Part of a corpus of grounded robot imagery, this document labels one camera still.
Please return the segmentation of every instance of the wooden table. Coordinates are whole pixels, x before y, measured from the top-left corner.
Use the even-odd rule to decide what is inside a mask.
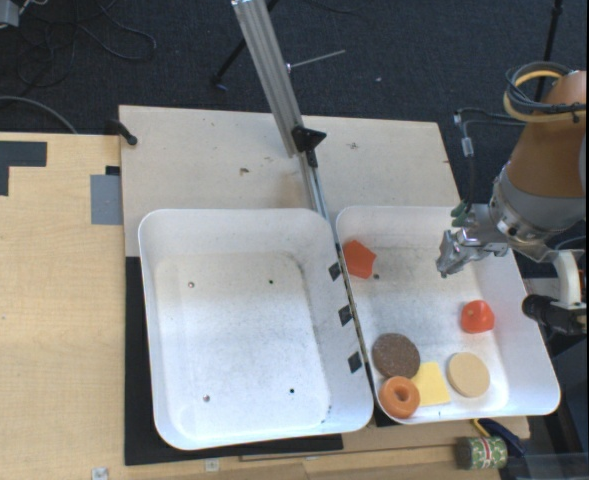
[[[203,122],[208,127],[213,127],[210,122],[218,125],[239,117],[186,112],[178,117],[195,122],[207,118]],[[146,140],[143,123],[150,122],[149,110],[126,108],[121,118],[132,133]],[[259,121],[270,123],[262,117]],[[332,187],[344,187],[332,172],[344,170],[340,162],[349,161],[347,155],[358,163],[355,155],[371,154],[362,127],[372,123],[309,118],[306,124],[340,129],[340,142],[318,149],[320,165],[326,167],[321,172],[328,205],[335,212],[345,201],[332,195],[336,193]],[[436,125],[391,121],[379,125],[379,140],[401,135],[394,139],[403,144],[404,152],[396,176],[412,178],[423,172],[431,176],[428,185],[440,187],[425,204],[456,204],[458,195]],[[341,452],[313,457],[225,457],[125,466],[124,229],[128,222],[93,224],[90,197],[91,176],[104,175],[106,166],[121,165],[122,139],[0,133],[0,141],[47,143],[47,165],[9,167],[8,195],[0,196],[0,479],[87,480],[93,470],[96,478],[156,480],[499,478],[496,470],[456,469],[456,438],[478,435],[468,421],[370,425],[344,435]],[[332,147],[343,149],[343,156],[334,154]],[[251,174],[254,167],[246,167]],[[238,166],[234,169],[238,181]],[[397,194],[398,204],[412,204],[420,195],[416,192],[420,180],[412,183],[413,191]],[[357,200],[363,197],[358,191],[353,195]],[[500,421],[521,438],[529,437],[526,418]],[[101,470],[95,468],[107,468],[108,476],[101,477]]]

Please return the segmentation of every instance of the wooden tabletop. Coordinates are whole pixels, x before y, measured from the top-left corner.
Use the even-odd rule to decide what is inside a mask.
[[[425,130],[430,147],[442,148],[438,130]],[[456,469],[456,438],[478,435],[469,421],[371,425],[344,435],[341,452],[313,457],[125,466],[124,226],[97,223],[91,199],[92,176],[121,165],[122,139],[0,133],[0,141],[47,144],[46,165],[11,164],[0,195],[0,478],[499,478]],[[453,181],[446,190],[455,194]],[[529,436],[526,418],[500,421]]]

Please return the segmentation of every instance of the gray cable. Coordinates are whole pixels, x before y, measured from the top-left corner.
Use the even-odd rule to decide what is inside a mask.
[[[55,110],[51,109],[47,105],[43,105],[42,103],[39,103],[38,101],[30,100],[28,98],[21,98],[20,96],[0,96],[0,101],[18,101],[21,103],[28,103],[30,105],[35,105],[35,106],[45,110],[46,112],[49,112],[54,117],[56,117],[61,123],[63,123],[67,128],[69,128],[72,133],[78,134],[76,129],[61,114],[59,114]]]

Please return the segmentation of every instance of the black pole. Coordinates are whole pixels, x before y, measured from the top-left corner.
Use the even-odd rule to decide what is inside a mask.
[[[279,0],[270,0],[269,3],[267,4],[267,10],[271,11],[274,8],[274,6],[278,3],[278,1]],[[215,85],[216,87],[219,87],[221,89],[225,89],[224,86],[221,85],[221,82],[223,80],[223,75],[229,69],[229,67],[232,65],[232,63],[236,60],[236,57],[238,57],[239,54],[243,51],[245,46],[246,46],[245,39],[243,39],[238,44],[238,46],[234,49],[234,51],[231,53],[231,55],[227,58],[227,60],[223,63],[221,68],[212,76],[212,84],[213,85]]]
[[[550,22],[550,29],[547,34],[547,45],[545,46],[545,55],[543,61],[547,62],[552,57],[552,46],[554,46],[554,36],[556,35],[556,25],[558,24],[558,17],[563,12],[563,0],[554,0],[554,6],[552,7],[552,21]],[[538,82],[538,89],[534,101],[540,101],[543,95],[543,82],[541,78]]]

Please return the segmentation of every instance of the metal extrusion post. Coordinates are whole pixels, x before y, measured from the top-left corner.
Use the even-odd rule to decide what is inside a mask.
[[[306,152],[299,151],[294,142],[292,132],[304,127],[303,119],[265,0],[231,0],[231,3],[285,150],[290,157],[298,155],[313,209],[328,219],[317,169],[309,165]]]

